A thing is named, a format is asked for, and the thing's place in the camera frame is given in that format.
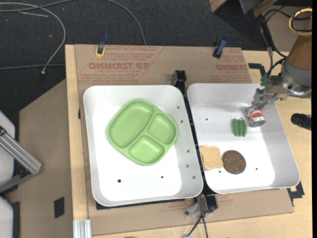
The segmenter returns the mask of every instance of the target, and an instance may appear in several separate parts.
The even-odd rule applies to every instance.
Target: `white cable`
[[[1,4],[19,4],[19,5],[26,5],[26,6],[32,6],[32,7],[37,7],[36,5],[33,5],[33,4],[27,4],[27,3],[21,3],[21,2],[0,2],[0,5]],[[51,15],[53,15],[58,21],[59,23],[61,24],[62,28],[63,28],[63,31],[64,31],[64,37],[63,37],[63,40],[62,42],[60,43],[59,47],[56,49],[56,51],[53,53],[53,55],[50,57],[50,59],[48,60],[48,62],[46,63],[46,66],[44,66],[43,70],[41,71],[42,74],[45,74],[45,69],[47,67],[47,65],[51,62],[51,60],[53,59],[53,57],[56,55],[56,53],[60,50],[60,48],[64,45],[64,42],[66,40],[66,29],[64,27],[64,24],[62,23],[62,21],[60,20],[59,17],[57,17],[53,12],[51,12],[50,10],[47,10],[45,8],[40,8],[48,13],[50,13]],[[28,15],[34,15],[34,16],[40,16],[38,14],[32,14],[32,13],[28,13]]]

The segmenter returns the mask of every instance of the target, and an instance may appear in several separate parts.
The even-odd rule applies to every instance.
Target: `brown patty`
[[[242,173],[247,165],[244,157],[234,150],[226,151],[222,156],[222,161],[224,169],[235,175]]]

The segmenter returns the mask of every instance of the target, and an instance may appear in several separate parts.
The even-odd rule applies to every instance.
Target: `wooden table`
[[[75,59],[75,46],[66,45],[66,80],[68,98],[68,120],[70,140],[70,161],[72,180],[73,220],[88,219],[86,183],[84,173],[81,124],[78,119],[78,85]],[[243,51],[247,63],[261,63],[269,66],[267,52]],[[249,69],[253,83],[260,82],[259,70]],[[312,133],[299,128],[290,121],[294,113],[311,114],[311,101],[289,97],[287,101],[276,102],[280,117],[294,153],[304,188],[305,196],[294,201],[294,213],[275,216],[256,217],[240,220],[207,223],[209,237],[212,238],[298,238],[312,237]],[[183,237],[192,226],[179,226],[139,232],[97,236],[99,238],[169,238]],[[192,238],[205,237],[205,230],[199,224]]]

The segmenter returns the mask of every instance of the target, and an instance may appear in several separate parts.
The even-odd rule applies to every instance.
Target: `robotic hand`
[[[278,99],[286,100],[288,96],[312,98],[312,32],[307,29],[312,29],[312,19],[285,58],[279,75],[271,76],[267,73],[262,78],[262,86],[265,88],[256,90],[252,108],[262,109],[266,104]],[[294,114],[291,121],[299,127],[312,130],[311,116]]]

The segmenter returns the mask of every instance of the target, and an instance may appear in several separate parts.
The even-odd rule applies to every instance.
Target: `red and white can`
[[[259,109],[252,107],[247,108],[246,114],[251,127],[258,127],[265,123],[263,114]]]

